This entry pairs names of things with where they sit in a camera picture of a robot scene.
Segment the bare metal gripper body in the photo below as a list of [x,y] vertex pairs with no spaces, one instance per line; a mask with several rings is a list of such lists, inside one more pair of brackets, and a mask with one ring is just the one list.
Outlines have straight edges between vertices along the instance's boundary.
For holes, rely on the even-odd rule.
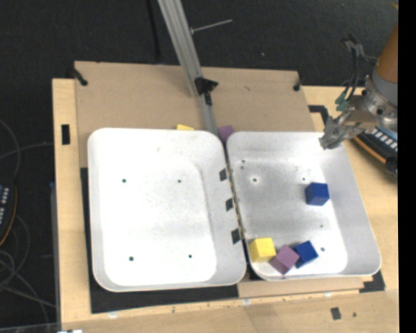
[[397,132],[397,95],[384,95],[377,89],[366,87],[360,94],[343,99],[339,110],[342,112],[340,125],[362,130],[380,127]]

